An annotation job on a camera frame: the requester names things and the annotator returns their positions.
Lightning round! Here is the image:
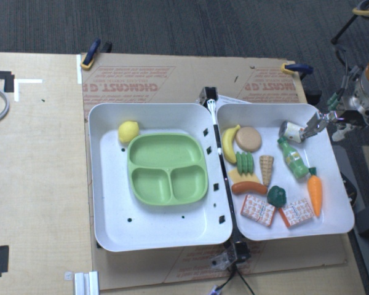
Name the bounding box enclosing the green plastic bottle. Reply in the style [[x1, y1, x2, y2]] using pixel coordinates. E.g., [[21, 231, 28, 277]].
[[276, 136, 310, 179]]

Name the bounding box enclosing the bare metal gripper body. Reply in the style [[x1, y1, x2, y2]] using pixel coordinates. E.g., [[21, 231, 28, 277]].
[[328, 94, 369, 128]]

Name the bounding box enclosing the round tan biscuit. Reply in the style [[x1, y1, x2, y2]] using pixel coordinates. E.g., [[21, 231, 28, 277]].
[[235, 126, 263, 153]]

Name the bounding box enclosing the white plastic tray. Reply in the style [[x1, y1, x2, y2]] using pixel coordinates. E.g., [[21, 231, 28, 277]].
[[88, 103, 234, 253], [216, 103, 355, 242]]

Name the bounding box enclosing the orange and white carton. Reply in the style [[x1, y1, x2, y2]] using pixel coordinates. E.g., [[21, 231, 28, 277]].
[[277, 197, 315, 229], [240, 194, 277, 228]]

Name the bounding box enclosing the orange sausage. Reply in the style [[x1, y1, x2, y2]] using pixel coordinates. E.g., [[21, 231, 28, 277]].
[[231, 181, 269, 196]]

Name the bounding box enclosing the green pea pod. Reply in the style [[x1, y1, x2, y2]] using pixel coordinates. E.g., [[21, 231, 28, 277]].
[[235, 151, 255, 176]]

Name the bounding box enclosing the thin black and white rod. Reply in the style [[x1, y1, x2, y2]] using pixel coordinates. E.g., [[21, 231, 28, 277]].
[[207, 99, 244, 246]]

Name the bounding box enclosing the dark green broccoli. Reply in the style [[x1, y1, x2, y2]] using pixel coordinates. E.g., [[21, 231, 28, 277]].
[[266, 185, 288, 209]]

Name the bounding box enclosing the small white can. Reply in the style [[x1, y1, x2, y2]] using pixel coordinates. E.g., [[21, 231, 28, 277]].
[[278, 120, 306, 144]]

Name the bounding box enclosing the yellow cheese slice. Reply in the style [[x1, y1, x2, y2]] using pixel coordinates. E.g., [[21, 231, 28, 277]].
[[227, 168, 262, 186]]

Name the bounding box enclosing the white paper sheet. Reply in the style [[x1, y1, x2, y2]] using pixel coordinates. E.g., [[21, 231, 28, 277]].
[[216, 94, 253, 105]]

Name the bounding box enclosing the tan ice cream cone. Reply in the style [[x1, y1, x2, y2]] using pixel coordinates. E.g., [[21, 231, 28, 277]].
[[258, 155, 275, 187]]

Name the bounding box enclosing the black cylinder on white bracket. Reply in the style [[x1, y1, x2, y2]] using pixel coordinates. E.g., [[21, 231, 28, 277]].
[[331, 123, 367, 143]]

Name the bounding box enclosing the yellow lemon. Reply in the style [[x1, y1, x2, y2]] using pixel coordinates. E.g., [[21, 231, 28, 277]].
[[117, 120, 141, 144]]

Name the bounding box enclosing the orange carrot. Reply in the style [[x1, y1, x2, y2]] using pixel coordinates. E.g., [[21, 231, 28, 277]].
[[307, 167, 323, 218]]

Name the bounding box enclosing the brown cardboard board, red print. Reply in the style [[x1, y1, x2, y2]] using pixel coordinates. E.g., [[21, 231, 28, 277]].
[[81, 52, 349, 291]]

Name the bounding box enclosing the yellow banana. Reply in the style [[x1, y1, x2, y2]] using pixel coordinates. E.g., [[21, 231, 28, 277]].
[[221, 124, 242, 165]]

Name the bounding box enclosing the green divided plate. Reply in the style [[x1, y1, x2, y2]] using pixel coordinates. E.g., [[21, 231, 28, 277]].
[[127, 132, 210, 207]]

